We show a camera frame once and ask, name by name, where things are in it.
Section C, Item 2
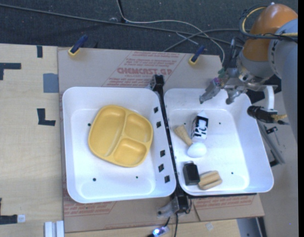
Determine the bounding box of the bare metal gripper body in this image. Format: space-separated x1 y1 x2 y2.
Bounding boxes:
217 67 278 95

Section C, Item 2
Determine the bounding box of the black and white milk carton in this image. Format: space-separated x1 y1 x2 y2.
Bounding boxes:
190 110 209 143

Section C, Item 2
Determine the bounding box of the white plastic tray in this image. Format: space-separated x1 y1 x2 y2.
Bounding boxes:
62 86 177 204
163 87 274 197

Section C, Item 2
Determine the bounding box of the white ice cream cone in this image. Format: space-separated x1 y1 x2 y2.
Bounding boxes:
173 124 208 158

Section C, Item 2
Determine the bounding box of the thin black rod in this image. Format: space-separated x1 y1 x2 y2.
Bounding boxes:
158 87 184 197

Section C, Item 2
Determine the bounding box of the black bottle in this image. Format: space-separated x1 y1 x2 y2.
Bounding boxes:
183 161 201 186

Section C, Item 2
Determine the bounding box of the tan hot dog bun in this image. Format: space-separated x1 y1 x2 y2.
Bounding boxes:
197 170 223 191

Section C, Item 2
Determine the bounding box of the yellow divided plate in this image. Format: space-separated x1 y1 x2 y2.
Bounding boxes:
87 104 154 168

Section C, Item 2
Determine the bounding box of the brown cardboard board red print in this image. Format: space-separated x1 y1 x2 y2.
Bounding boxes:
57 47 266 233

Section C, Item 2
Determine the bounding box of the black cylinder on white bracket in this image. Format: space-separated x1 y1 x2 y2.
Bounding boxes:
246 85 278 123

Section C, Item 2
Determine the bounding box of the black block with wires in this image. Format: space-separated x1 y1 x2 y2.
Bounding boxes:
149 74 165 91
156 194 192 219

